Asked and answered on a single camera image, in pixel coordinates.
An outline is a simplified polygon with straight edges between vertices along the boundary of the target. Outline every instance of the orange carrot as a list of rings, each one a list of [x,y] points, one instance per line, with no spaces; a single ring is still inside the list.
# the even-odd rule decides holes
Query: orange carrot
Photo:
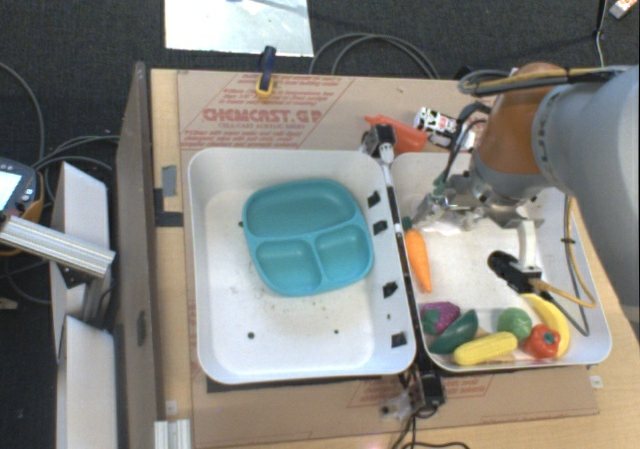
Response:
[[[429,257],[427,256],[427,247],[424,243],[422,234],[416,229],[408,229],[404,233],[404,244],[407,248],[409,256],[409,264],[411,269],[424,290],[431,292],[431,270],[429,269]]]

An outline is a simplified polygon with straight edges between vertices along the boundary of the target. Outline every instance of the blue divided plate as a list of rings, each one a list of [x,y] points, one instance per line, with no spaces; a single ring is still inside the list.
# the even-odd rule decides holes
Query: blue divided plate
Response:
[[[362,211],[341,184],[307,179],[249,197],[244,233],[258,273],[274,291],[306,296],[350,285],[373,264]]]

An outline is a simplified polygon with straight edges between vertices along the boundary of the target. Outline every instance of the toy banana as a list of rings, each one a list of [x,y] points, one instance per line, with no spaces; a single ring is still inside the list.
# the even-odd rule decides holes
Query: toy banana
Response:
[[[537,294],[527,293],[523,294],[522,297],[531,303],[533,310],[536,311],[543,324],[560,334],[557,357],[564,355],[569,349],[569,341],[571,340],[567,318],[560,312],[558,307]]]

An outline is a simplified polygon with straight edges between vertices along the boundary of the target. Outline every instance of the toy sink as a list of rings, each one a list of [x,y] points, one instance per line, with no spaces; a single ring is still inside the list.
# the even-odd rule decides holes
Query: toy sink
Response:
[[[401,216],[415,212],[446,160],[408,153],[393,163]],[[452,173],[466,166],[460,156]],[[198,358],[216,381],[398,374],[414,361],[418,344],[428,353],[431,342],[412,323],[410,296],[418,307],[451,301],[475,309],[487,332],[496,331],[507,307],[523,308],[538,322],[486,265],[493,250],[518,254],[516,231],[489,220],[470,232],[425,234],[433,292],[415,280],[405,285],[382,168],[365,154],[211,148],[189,162],[188,187]],[[527,209],[545,220],[536,230],[543,278],[572,291],[560,243],[562,194],[545,190]],[[574,235],[578,265],[597,295]],[[575,306],[565,308],[580,318]],[[591,335],[572,327],[569,351],[559,360],[531,360],[516,350],[511,361],[464,367],[449,355],[430,357],[453,373],[597,364],[611,349],[611,334],[600,306],[586,309],[585,319]]]
[[[265,283],[287,296],[344,287],[373,263],[364,216],[353,195],[327,179],[261,189],[244,205],[242,221]]]
[[[380,376],[411,365],[394,222],[372,158],[210,148],[189,162],[188,186],[198,358],[209,377]]]

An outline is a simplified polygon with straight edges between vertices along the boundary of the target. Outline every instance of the toy pepper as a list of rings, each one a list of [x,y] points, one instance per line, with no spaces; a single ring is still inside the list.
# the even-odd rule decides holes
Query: toy pepper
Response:
[[[524,341],[522,351],[535,358],[553,358],[558,354],[560,334],[545,325],[536,325]]]

